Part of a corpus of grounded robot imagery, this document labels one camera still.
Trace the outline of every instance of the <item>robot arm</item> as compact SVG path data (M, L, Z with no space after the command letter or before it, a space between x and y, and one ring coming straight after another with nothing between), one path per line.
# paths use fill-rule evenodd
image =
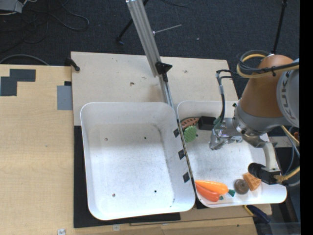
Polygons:
M261 61L258 69L295 67L298 62L299 59L293 61L286 56L272 54ZM248 171L267 184L276 184L274 175L279 175L280 170L275 167L275 151L270 142L262 139L262 135L282 125L299 128L299 69L272 70L251 77L242 97L234 105L233 118L215 122L210 148L215 150L226 143L242 140L263 148L266 165L252 163Z

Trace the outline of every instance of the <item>metal bracket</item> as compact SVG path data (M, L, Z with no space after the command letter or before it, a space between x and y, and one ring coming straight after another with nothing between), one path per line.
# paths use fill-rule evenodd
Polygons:
M58 229L58 235L66 235L65 229Z
M162 63L160 61L158 61L156 63L156 70L157 70L159 75L162 75L164 82L168 82L168 78L167 78L166 73L170 70L171 67L173 67L173 66Z

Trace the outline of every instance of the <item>black mat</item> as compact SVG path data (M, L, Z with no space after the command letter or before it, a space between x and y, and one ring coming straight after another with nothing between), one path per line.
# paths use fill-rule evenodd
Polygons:
M166 222L180 220L179 213L139 216L103 221L90 213L87 203L84 147L81 126L74 127L74 228L141 222Z

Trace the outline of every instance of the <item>small orange object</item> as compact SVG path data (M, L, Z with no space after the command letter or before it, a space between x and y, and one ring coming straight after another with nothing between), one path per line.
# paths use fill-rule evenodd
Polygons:
M190 118L187 118L187 119L185 119L185 120L183 120L182 122L181 122L181 127L182 127L182 129L184 130L184 129L186 129L187 127L189 127L189 126L195 126L197 123L198 123L198 121L199 121L199 118L198 117L190 117Z
M196 184L197 192L207 200L217 202L220 199L220 195L217 192L210 191Z
M261 184L261 179L254 177L249 172L245 173L243 177L244 180L248 183L250 191L256 190Z
M228 187L224 183L206 180L196 180L195 183L207 190L217 192L219 195L228 193Z
M297 139L297 140L299 141L299 132L295 132L295 133L293 134L293 136L295 137L295 139Z

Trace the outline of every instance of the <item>yellow cable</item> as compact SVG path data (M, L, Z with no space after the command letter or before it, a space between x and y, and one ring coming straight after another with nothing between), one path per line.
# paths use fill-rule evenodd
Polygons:
M251 216L255 216L255 215L252 213L252 211L250 211L250 210L248 209L248 207L247 207L246 205L244 205L243 207L244 207L244 209L246 210L247 213L249 213Z
M286 129L285 126L282 125L281 128L288 137L290 137L298 146L300 146L300 142Z
M288 173L287 175L274 175L274 178L277 180L278 183L281 183L281 182L288 180L289 178L293 177L299 171L300 171L300 166L298 166L295 170Z
M252 54L252 55L249 55L249 56L245 57L245 58L243 59L243 62L246 61L246 60L248 60L248 59L250 59L250 58L252 58L252 57L266 57L266 56L263 55L263 54ZM300 68L299 65L295 65L295 66L291 66L291 67L284 68L284 69L277 70L277 71L279 71L279 72L281 72L281 71L291 71L291 70L296 70L296 69L299 69L299 68ZM265 72L265 73L258 73L258 74L251 74L251 75L248 75L248 74L242 73L241 70L240 70L239 64L237 65L237 73L238 73L241 77L244 77L244 78L258 78L258 77L262 77L262 76L267 76L269 72L270 72L270 71Z

